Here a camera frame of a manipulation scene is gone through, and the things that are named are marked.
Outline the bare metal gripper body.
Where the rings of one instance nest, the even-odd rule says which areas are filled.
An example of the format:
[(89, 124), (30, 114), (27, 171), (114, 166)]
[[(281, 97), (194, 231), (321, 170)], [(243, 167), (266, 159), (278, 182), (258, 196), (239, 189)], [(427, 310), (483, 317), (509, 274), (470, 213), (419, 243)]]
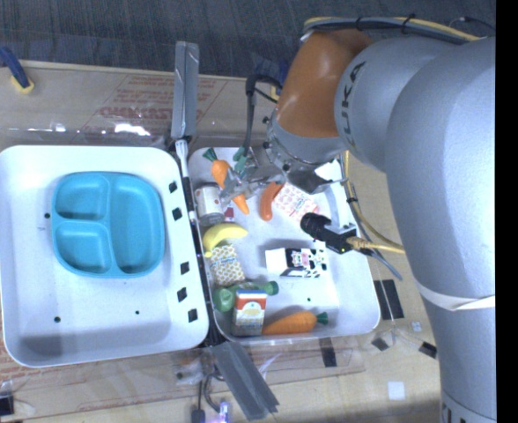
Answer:
[(241, 147), (235, 153), (235, 170), (240, 180), (261, 181), (262, 188), (275, 182), (289, 183), (307, 194), (324, 192), (337, 183), (337, 172), (330, 169), (326, 177), (318, 169), (330, 163), (318, 164), (300, 160), (284, 148), (256, 146), (244, 153)]

